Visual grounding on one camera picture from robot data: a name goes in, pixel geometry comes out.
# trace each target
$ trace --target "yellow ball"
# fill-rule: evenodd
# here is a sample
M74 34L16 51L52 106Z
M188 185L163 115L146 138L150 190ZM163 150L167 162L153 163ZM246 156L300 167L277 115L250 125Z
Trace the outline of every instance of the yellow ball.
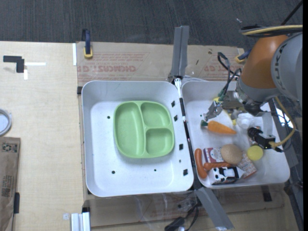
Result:
M248 148L247 156L250 160L257 161L263 156L263 149L258 145L253 145Z

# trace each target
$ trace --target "brown paper bag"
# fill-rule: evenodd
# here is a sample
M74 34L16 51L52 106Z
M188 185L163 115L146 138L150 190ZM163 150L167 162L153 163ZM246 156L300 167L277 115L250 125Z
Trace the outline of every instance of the brown paper bag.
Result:
M0 137L0 231L12 231L20 138Z

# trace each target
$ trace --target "potato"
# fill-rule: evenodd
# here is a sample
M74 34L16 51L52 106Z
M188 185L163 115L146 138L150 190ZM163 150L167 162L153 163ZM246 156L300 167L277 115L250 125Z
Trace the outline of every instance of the potato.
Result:
M240 148L235 144L225 144L220 149L223 160L229 164L237 165L243 157L243 153Z

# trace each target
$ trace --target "yellow cable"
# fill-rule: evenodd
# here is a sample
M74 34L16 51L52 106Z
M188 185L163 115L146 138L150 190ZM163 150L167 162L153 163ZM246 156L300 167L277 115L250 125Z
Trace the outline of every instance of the yellow cable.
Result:
M264 33L264 32L270 32L275 30L282 30L282 29L294 29L294 28L303 28L303 25L289 25L289 26L270 26L263 29L256 29L248 32L243 32L243 35L250 35L255 33Z
M289 138L291 138L291 136L295 133L295 123L293 121L293 119L291 118L291 116L289 115L289 113L287 112L287 110L285 109L285 107L282 105L282 103L280 102L280 100L278 99L278 97L275 97L275 100L277 101L277 103L279 104L279 106L281 107L281 109L284 111L284 113L289 117L292 125L293 125L293 129L292 131L289 133L289 135L287 137L284 138L284 140L280 141L280 142L273 142L270 141L269 144L272 148L275 148L277 146L280 146L282 144L284 144Z

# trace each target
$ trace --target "table surface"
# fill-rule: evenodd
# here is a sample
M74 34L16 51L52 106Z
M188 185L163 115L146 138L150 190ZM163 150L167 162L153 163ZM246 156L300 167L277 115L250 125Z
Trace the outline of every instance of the table surface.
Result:
M68 231L65 214L81 213L84 203L77 67L73 44L0 42L2 55L22 56L28 79L13 63L0 62L0 107L12 114L5 134L21 138L14 231ZM279 208L228 214L236 230L297 230L288 196ZM93 230L163 230L170 221L107 226ZM192 230L216 230L208 216Z

